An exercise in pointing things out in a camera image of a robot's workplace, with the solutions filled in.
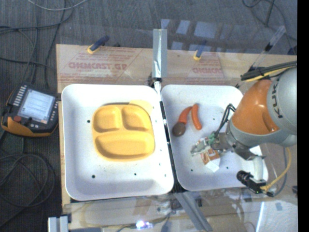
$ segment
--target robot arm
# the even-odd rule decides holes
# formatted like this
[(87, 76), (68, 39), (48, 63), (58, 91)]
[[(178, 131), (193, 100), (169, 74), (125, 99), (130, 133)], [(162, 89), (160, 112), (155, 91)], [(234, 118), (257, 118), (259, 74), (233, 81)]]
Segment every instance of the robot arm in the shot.
[(297, 68), (290, 68), (274, 81), (256, 82), (243, 96), (212, 149), (233, 148), (245, 160), (249, 149), (263, 143), (291, 146), (297, 141)]

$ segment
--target gray carpet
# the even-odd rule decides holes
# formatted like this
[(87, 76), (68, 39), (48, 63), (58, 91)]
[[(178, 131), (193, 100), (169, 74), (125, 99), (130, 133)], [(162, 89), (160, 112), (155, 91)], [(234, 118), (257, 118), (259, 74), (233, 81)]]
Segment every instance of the gray carpet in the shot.
[[(82, 0), (71, 0), (77, 4)], [(86, 44), (95, 42), (101, 35), (109, 35), (107, 45), (123, 47), (152, 47), (152, 30), (168, 30), (168, 48), (195, 50), (207, 40), (205, 50), (216, 52), (260, 53), (279, 26), (285, 26), (287, 34), (273, 47), (272, 54), (287, 54), (297, 45), (297, 0), (275, 0), (266, 26), (271, 0), (91, 0), (72, 10), (72, 15), (61, 24), (53, 43), (56, 27), (38, 31), (37, 46), (32, 61), (47, 63), (47, 80), (44, 68), (37, 67), (34, 79), (38, 87), (56, 92), (57, 44)], [(64, 0), (38, 0), (48, 8), (63, 8)], [(4, 26), (27, 28), (51, 25), (60, 21), (62, 11), (53, 12), (36, 8), (27, 0), (0, 0), (0, 57), (23, 61), (16, 63), (0, 59), (0, 107), (3, 107), (11, 91), (25, 78), (32, 47), (21, 33), (3, 31)], [(23, 32), (35, 40), (35, 30)], [(37, 185), (21, 164), (4, 183), (0, 181), (0, 193), (16, 204), (9, 204), (0, 197), (0, 231), (47, 231), (47, 218), (61, 215), (59, 134), (50, 137), (23, 139), (5, 134), (0, 142), (0, 157), (8, 154), (35, 154), (50, 164), (55, 174), (48, 175), (42, 195), (34, 207), (17, 207), (27, 204), (36, 195)], [(10, 169), (14, 159), (0, 162), (0, 179)], [(44, 182), (45, 168), (40, 161), (24, 159), (22, 162), (38, 179)]]

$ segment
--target white tray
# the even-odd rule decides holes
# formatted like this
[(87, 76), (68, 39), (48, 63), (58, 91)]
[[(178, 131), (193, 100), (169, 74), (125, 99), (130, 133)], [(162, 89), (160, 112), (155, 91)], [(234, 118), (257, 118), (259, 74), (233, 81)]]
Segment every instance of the white tray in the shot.
[[(144, 100), (153, 105), (155, 151), (145, 159), (107, 161), (95, 151), (92, 114), (110, 103)], [(75, 200), (160, 195), (174, 184), (157, 93), (147, 86), (73, 84), (62, 92), (66, 190)]]
[[(254, 173), (252, 161), (245, 161), (232, 152), (221, 155), (220, 168), (216, 172), (205, 167), (199, 154), (194, 157), (190, 154), (191, 147), (199, 139), (209, 136), (218, 129), (226, 106), (232, 103), (237, 107), (241, 98), (242, 93), (231, 86), (167, 85), (162, 89), (162, 100), (170, 132), (184, 108), (192, 106), (194, 103), (199, 104), (198, 115), (203, 125), (202, 130), (195, 129), (190, 113), (185, 134), (175, 137), (170, 133), (177, 178), (186, 190), (201, 191), (243, 187), (236, 179), (237, 172), (245, 170)], [(261, 155), (259, 146), (252, 148), (251, 151)], [(265, 164), (263, 178), (268, 179)]]

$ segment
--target blue clamp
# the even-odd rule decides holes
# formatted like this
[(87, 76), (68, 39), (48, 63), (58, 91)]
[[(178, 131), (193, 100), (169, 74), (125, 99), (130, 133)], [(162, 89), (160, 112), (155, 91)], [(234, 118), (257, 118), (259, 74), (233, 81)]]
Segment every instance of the blue clamp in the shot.
[(95, 42), (94, 44), (92, 44), (91, 46), (89, 46), (87, 48), (87, 52), (90, 54), (94, 54), (96, 51), (99, 50), (99, 47), (101, 45), (105, 45), (105, 43), (110, 39), (109, 36), (103, 36), (102, 38), (100, 38), (97, 42)]
[(195, 51), (195, 53), (194, 53), (194, 55), (193, 55), (193, 58), (194, 58), (195, 60), (200, 60), (200, 59), (202, 58), (202, 52), (203, 52), (203, 50), (204, 50), (204, 47), (205, 47), (205, 45), (206, 45), (206, 42), (207, 42), (207, 41), (203, 41), (203, 43), (197, 47), (197, 49), (196, 49), (196, 51)]

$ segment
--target metal bracket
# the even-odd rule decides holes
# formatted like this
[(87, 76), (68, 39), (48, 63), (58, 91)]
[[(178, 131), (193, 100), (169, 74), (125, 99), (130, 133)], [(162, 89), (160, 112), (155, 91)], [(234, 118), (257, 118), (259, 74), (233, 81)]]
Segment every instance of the metal bracket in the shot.
[(174, 193), (174, 196), (182, 205), (198, 231), (212, 231), (211, 225), (207, 222), (190, 192)]
[(48, 232), (69, 232), (68, 217), (49, 217)]
[(195, 156), (197, 154), (203, 153), (207, 150), (211, 149), (211, 146), (209, 144), (209, 139), (203, 138), (201, 140), (198, 140), (191, 148), (191, 156)]
[(166, 29), (154, 29), (152, 78), (168, 75), (168, 33)]

